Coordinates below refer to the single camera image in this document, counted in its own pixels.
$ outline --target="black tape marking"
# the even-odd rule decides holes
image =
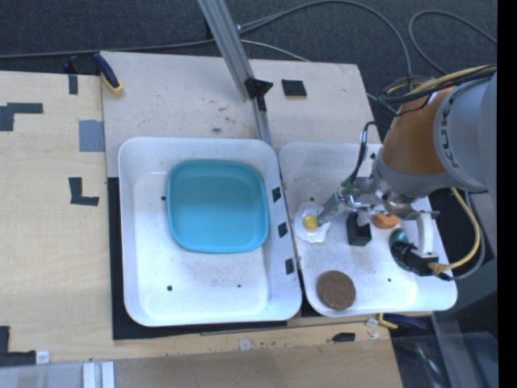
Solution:
[[[282,223],[278,226],[278,235],[282,238],[288,233],[288,223]]]
[[[288,81],[282,79],[282,87],[286,96],[307,96],[303,81]]]
[[[70,192],[72,193],[72,199],[70,204],[78,205],[99,205],[98,197],[84,197],[82,195],[82,178],[81,177],[69,177]]]
[[[275,203],[280,198],[282,198],[282,193],[280,192],[280,187],[277,187],[271,191],[271,194],[273,195],[273,202]]]
[[[0,368],[4,366],[34,365],[36,351],[9,352],[9,327],[0,327]]]
[[[0,353],[6,353],[9,345],[9,327],[0,327]]]
[[[68,75],[68,93],[70,95],[77,95],[79,93],[78,76],[76,74]]]
[[[7,103],[0,107],[0,131],[13,131],[15,113],[43,113],[42,103]]]
[[[291,259],[285,260],[285,274],[290,275],[294,272],[294,261]]]

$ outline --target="orange part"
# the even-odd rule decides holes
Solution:
[[[450,87],[435,92],[427,102],[424,96],[401,106],[398,112],[400,116],[393,120],[381,151],[382,159],[388,167],[412,175],[445,172],[435,152],[433,125],[436,112],[452,89]]]
[[[391,229],[396,226],[401,219],[392,214],[377,214],[372,217],[372,222],[380,229]]]

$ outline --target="black mat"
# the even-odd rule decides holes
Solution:
[[[124,306],[124,280],[122,272],[122,237],[120,229],[120,187],[118,178],[107,181],[110,261],[111,261],[111,313],[113,340],[135,340],[163,336],[185,335],[214,331],[240,331],[285,327],[287,322],[214,323],[174,327],[145,327],[129,316]]]

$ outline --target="yellow cable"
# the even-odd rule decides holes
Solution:
[[[412,83],[413,83],[414,85],[422,85],[422,84],[423,84],[423,82],[420,82],[420,83],[417,83],[417,82],[409,82],[409,81],[408,81],[408,82],[403,82],[403,83],[399,83],[398,85],[391,86],[391,87],[386,91],[386,93],[387,93],[387,94],[390,94],[390,93],[392,93],[392,92],[396,91],[397,89],[400,89],[400,88],[402,88],[402,87],[404,87],[404,86],[409,86],[409,85],[411,85]]]
[[[391,322],[388,322],[387,320],[385,320],[385,314],[379,314],[379,324],[382,325],[383,327],[387,327],[388,329],[392,329],[392,330],[398,329],[397,324],[391,323]]]
[[[418,87],[415,87],[408,95],[416,94],[416,93],[419,93],[421,91],[425,91],[427,89],[431,89],[432,87],[438,86],[441,83],[451,81],[453,79],[459,78],[459,77],[464,76],[466,74],[471,74],[472,72],[476,72],[478,70],[481,70],[481,69],[484,69],[484,68],[487,68],[487,67],[488,67],[488,65],[476,66],[474,68],[468,68],[468,69],[459,70],[458,72],[454,72],[452,74],[447,74],[445,76],[442,76],[441,78],[430,80],[428,82],[423,83],[422,85],[419,85]]]
[[[479,224],[477,223],[476,218],[470,211],[467,204],[464,202],[463,198],[461,198],[460,193],[455,188],[451,188],[452,194],[454,194],[454,197],[458,200],[458,202],[461,205],[461,208],[467,213],[467,216],[469,217],[470,222],[473,225],[474,228],[474,244],[470,252],[463,258],[458,260],[455,263],[451,264],[440,264],[440,263],[429,263],[429,267],[433,269],[433,273],[438,276],[441,272],[445,272],[446,270],[458,268],[459,266],[464,265],[469,260],[471,260],[474,255],[477,252],[477,249],[479,248],[479,243],[481,241],[481,235],[479,230]]]

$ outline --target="blue plate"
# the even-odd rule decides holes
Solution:
[[[269,232],[263,180],[239,162],[193,160],[174,167],[167,212],[174,239],[191,251],[252,251]]]

